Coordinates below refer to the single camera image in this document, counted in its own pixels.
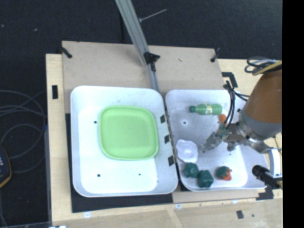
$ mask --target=green bottle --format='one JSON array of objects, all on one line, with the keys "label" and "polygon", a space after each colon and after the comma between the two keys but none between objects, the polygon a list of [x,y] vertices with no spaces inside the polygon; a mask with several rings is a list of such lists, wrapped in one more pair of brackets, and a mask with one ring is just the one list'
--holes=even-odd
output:
[{"label": "green bottle", "polygon": [[197,106],[190,106],[191,113],[198,113],[200,115],[220,115],[222,113],[222,106],[220,104],[199,104]]}]

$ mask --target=black floor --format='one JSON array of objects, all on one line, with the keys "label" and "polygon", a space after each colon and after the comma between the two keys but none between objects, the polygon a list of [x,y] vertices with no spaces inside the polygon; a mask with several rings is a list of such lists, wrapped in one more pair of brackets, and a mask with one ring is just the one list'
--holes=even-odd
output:
[{"label": "black floor", "polygon": [[[220,48],[219,58],[282,58],[283,0],[133,0],[133,4],[140,18],[166,9],[142,22],[149,45]],[[17,111],[24,108],[3,111],[8,108],[2,106],[21,105],[27,99],[7,91],[30,97],[41,92],[35,99],[46,114],[45,54],[56,53],[62,40],[120,43],[121,39],[114,0],[0,0],[0,139],[10,157],[30,149],[11,160],[15,172],[24,172],[13,173],[0,189],[0,214],[8,225],[47,221],[48,207],[44,141],[39,139],[44,118]],[[33,102],[23,106],[41,112]]]}]

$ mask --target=brown cylinder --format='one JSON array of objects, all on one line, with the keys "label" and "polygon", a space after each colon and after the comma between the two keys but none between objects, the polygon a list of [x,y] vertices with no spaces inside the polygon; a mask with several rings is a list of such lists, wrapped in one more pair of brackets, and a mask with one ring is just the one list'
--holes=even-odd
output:
[{"label": "brown cylinder", "polygon": [[245,111],[260,122],[282,123],[282,70],[262,75],[245,105]]}]

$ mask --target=green plate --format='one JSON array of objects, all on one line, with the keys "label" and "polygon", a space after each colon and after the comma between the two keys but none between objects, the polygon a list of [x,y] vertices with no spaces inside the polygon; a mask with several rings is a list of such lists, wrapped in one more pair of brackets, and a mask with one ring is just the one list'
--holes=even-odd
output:
[{"label": "green plate", "polygon": [[112,159],[146,160],[159,149],[153,114],[141,107],[109,106],[100,114],[101,149]]}]

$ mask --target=white tray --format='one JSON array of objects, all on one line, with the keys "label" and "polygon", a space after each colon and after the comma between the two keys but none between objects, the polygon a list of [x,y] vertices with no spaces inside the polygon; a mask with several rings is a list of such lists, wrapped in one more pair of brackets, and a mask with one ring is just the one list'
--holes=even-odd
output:
[{"label": "white tray", "polygon": [[[194,142],[199,149],[197,166],[199,170],[209,170],[214,178],[210,188],[200,188],[197,179],[186,178],[183,174],[185,162],[178,159],[180,179],[191,191],[224,190],[224,189],[260,189],[264,188],[263,182],[257,180],[251,170],[255,165],[267,166],[265,156],[256,152],[249,146],[238,146],[229,152],[227,144],[222,142],[213,150],[203,153],[202,144],[212,132],[219,127],[218,116],[199,115],[189,113],[190,105],[221,104],[223,111],[228,113],[230,96],[227,90],[172,90],[166,95],[166,105],[170,122],[171,134],[174,145],[179,139]],[[235,101],[233,122],[238,121],[238,109],[242,109],[245,102],[239,98]],[[232,180],[217,180],[214,172],[217,167],[228,166],[232,169]]]},{"label": "white tray", "polygon": [[[98,136],[99,113],[107,106],[130,105],[150,110],[156,120],[159,151],[142,161],[108,158]],[[167,194],[178,184],[162,96],[152,89],[79,86],[71,93],[72,173],[76,191],[86,197]]]}]

